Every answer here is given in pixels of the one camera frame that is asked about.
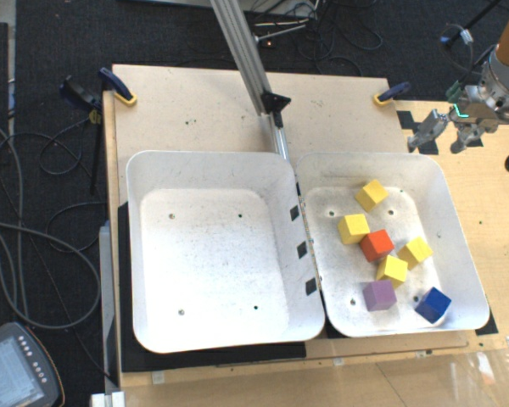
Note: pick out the blue cube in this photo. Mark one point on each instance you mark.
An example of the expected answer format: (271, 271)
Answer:
(432, 304)

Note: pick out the white plastic tray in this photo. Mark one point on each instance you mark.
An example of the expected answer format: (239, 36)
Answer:
(348, 269)
(212, 252)

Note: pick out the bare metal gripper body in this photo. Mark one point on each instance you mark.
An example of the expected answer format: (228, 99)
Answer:
(488, 110)

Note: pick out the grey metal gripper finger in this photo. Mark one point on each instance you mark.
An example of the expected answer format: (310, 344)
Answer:
(428, 127)
(465, 136)

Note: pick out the purple cube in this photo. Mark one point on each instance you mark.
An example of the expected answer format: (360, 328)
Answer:
(379, 295)

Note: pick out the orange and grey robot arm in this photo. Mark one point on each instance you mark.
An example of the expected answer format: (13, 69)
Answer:
(508, 53)

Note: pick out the orange cube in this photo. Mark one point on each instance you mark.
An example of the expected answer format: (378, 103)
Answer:
(376, 245)

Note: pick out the thin black and white rod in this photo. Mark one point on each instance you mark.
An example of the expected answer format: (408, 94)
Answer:
(281, 142)

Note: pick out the yellow cube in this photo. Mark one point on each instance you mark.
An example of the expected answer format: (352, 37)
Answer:
(353, 229)
(415, 252)
(372, 195)
(392, 270)

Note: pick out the pale wood board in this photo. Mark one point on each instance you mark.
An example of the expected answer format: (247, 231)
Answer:
(186, 113)

